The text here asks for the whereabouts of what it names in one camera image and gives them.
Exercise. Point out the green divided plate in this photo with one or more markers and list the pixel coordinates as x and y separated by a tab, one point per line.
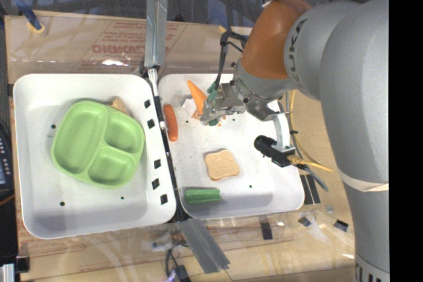
82	135

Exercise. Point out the white and orange packet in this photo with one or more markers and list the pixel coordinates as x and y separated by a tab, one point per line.
189	106

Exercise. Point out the orange sausage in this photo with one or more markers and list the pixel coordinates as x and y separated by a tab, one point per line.
171	123

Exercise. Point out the black cylinder on white bracket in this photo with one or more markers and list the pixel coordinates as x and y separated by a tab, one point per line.
276	150

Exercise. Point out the brown biscuit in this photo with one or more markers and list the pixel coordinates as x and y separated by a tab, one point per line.
119	104

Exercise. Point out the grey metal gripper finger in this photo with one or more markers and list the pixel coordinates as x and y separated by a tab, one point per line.
206	112
218	116

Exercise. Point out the white plastic tray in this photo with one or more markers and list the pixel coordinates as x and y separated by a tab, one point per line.
39	148
257	175

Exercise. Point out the green toy vegetable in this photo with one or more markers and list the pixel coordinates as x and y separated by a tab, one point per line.
202	195

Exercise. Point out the brown cardboard board red print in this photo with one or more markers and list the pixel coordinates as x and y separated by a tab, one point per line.
82	43

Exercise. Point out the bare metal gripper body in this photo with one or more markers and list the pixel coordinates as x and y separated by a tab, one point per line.
231	100

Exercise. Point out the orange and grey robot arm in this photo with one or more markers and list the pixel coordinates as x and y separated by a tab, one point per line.
347	76

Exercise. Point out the tan bread slice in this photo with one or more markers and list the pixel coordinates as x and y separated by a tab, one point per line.
220	165

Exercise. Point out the orange carrot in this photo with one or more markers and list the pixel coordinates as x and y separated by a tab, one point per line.
197	95

